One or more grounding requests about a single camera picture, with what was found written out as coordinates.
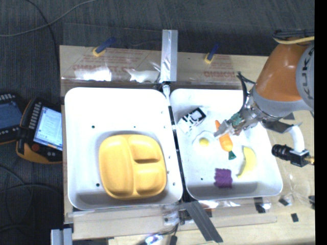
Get purple grapes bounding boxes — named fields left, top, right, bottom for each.
left=214, top=167, right=233, bottom=189

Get black cylinder on white bracket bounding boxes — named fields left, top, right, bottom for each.
left=262, top=120, right=311, bottom=168

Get white plastic tray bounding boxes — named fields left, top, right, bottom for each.
left=169, top=88, right=284, bottom=202
left=64, top=86, right=184, bottom=211

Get yellow divided plate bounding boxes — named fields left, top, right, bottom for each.
left=98, top=134, right=168, bottom=200

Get orange carrot green top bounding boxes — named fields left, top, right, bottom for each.
left=214, top=119, right=237, bottom=161

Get yellow banana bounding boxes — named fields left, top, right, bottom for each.
left=236, top=145, right=257, bottom=179

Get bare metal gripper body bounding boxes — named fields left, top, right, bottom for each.
left=225, top=101, right=268, bottom=135

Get white fried egg yellow yolk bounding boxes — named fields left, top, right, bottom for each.
left=192, top=130, right=215, bottom=155

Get brown cardboard board red print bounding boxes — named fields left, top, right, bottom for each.
left=59, top=44, right=315, bottom=240

